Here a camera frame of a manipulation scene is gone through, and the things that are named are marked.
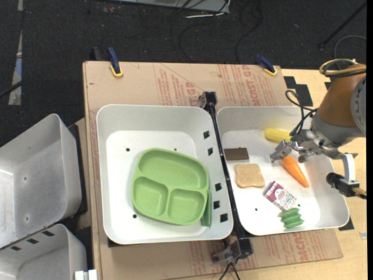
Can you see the yellow corn cob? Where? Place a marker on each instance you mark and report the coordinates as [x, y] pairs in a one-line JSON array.
[[277, 135]]

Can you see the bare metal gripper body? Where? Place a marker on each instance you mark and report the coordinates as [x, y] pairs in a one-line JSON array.
[[309, 142]]

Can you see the orange carrot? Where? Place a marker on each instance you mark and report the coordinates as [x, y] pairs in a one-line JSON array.
[[295, 169]]

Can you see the tan bread slice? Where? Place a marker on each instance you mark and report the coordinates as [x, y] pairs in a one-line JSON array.
[[249, 175]]

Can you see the thin black rod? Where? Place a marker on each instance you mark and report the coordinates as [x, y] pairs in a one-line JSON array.
[[228, 182]]

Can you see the black cylinder on white bracket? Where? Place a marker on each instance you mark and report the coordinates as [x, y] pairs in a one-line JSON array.
[[348, 171]]

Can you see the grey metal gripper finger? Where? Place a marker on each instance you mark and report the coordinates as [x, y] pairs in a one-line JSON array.
[[306, 157], [281, 152]]

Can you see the green divided plate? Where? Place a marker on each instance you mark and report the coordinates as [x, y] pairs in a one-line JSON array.
[[170, 185]]

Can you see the brown chocolate biscuit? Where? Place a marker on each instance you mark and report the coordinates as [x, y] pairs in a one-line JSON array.
[[236, 154]]

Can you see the green ribbed toy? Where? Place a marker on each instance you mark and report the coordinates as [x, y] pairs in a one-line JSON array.
[[290, 218]]

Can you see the white plastic tray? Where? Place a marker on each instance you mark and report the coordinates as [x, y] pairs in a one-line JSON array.
[[163, 121], [43, 258], [323, 203], [35, 179]]

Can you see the brown cardboard board red print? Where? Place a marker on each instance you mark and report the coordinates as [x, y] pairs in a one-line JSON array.
[[145, 83]]

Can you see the pink and white carton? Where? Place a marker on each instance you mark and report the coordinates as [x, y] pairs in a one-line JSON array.
[[279, 195]]

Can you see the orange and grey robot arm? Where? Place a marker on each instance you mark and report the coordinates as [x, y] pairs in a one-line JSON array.
[[338, 106]]

